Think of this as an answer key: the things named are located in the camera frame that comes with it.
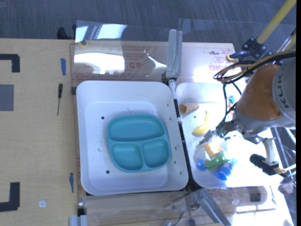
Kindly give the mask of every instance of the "wooden table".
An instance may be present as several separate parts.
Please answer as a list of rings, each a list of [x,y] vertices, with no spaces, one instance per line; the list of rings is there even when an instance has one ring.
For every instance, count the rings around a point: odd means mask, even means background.
[[[10,200],[10,183],[20,183],[20,205],[17,210],[0,212],[0,225],[66,226],[68,217],[77,215],[80,198],[71,94],[73,43],[0,39],[0,54],[20,56],[19,73],[12,73],[11,61],[0,60],[0,85],[14,85],[13,111],[0,111],[0,203]],[[66,75],[61,59],[66,61]],[[57,115],[59,83],[63,93]],[[233,225],[292,225],[283,195],[278,191],[275,195],[275,210],[226,216]],[[208,216],[203,217],[196,221],[211,222]]]

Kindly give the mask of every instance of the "wooden surface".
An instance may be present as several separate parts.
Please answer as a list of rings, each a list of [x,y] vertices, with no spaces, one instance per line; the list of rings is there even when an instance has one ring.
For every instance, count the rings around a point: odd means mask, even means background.
[[[12,73],[11,61],[0,60],[0,84],[14,85],[14,111],[0,111],[0,202],[9,200],[10,183],[20,182],[20,207],[0,212],[0,225],[65,226],[69,216],[77,215],[72,42],[0,39],[0,53],[18,54],[21,70]],[[63,93],[57,116],[59,83]],[[47,200],[47,207],[40,208],[39,200]]]

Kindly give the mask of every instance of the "black screwdriver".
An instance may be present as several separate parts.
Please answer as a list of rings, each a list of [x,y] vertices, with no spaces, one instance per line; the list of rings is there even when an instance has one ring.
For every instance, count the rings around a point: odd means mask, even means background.
[[[58,86],[58,106],[57,106],[57,115],[58,115],[58,111],[60,109],[60,100],[62,97],[62,91],[63,91],[63,84],[59,84]]]

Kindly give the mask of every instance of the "teal object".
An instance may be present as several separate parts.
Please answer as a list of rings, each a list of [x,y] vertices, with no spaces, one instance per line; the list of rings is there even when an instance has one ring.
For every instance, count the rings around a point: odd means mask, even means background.
[[[111,158],[125,172],[161,168],[170,159],[170,143],[163,122],[151,114],[123,115],[107,126]]]
[[[226,159],[225,152],[223,152],[222,154],[219,154],[218,156],[211,159],[210,161],[207,161],[205,163],[205,166],[206,166],[207,169],[212,169],[212,168],[216,168],[218,166],[223,165],[227,161],[229,161],[229,160]]]

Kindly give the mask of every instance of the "yellow banana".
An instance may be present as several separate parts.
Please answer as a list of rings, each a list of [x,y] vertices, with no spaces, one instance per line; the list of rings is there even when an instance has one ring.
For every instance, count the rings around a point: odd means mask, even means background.
[[[198,127],[196,127],[193,132],[197,135],[203,135],[209,131],[209,112],[206,111],[206,117],[204,123]]]

